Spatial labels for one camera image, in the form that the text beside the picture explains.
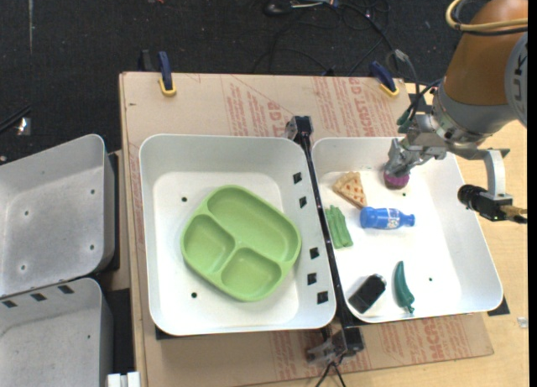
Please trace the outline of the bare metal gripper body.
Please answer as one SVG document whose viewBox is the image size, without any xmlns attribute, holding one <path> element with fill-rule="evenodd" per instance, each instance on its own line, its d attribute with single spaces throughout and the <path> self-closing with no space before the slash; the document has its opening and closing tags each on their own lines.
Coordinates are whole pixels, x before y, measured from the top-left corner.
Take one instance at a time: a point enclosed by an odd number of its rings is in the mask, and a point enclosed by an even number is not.
<svg viewBox="0 0 537 387">
<path fill-rule="evenodd" d="M 403 140 L 406 161 L 443 160 L 447 153 L 456 153 L 456 146 L 447 137 L 457 130 L 448 116 L 419 114 L 414 117 Z"/>
</svg>

